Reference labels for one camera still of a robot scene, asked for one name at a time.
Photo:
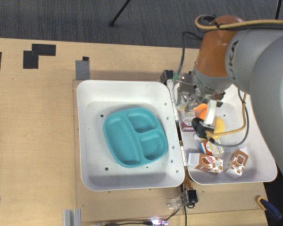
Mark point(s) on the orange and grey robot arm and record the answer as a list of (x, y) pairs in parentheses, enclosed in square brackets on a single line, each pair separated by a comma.
[(261, 67)]

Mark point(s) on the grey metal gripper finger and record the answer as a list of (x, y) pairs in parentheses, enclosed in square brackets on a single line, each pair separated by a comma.
[(180, 103), (191, 103)]

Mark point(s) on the orange carrot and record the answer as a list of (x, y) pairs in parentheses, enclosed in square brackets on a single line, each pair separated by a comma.
[(200, 109)]

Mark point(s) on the red blue and white carton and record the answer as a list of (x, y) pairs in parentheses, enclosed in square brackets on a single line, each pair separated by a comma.
[(210, 147)]

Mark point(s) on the yellow banana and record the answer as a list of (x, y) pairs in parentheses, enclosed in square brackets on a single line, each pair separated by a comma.
[(221, 125)]

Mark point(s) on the purple and white carton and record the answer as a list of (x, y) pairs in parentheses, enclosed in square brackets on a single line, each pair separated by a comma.
[(186, 123)]

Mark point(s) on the white plastic tray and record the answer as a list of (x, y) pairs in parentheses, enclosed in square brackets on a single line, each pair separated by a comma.
[(94, 168), (257, 171)]

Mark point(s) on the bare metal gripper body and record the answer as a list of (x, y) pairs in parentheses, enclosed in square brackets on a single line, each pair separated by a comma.
[(187, 86)]

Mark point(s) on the brown and white carton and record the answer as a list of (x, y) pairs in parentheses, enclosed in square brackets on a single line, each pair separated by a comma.
[(208, 163), (237, 162)]

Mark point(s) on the teal divided plate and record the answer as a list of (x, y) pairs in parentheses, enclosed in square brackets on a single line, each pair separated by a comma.
[(119, 138)]

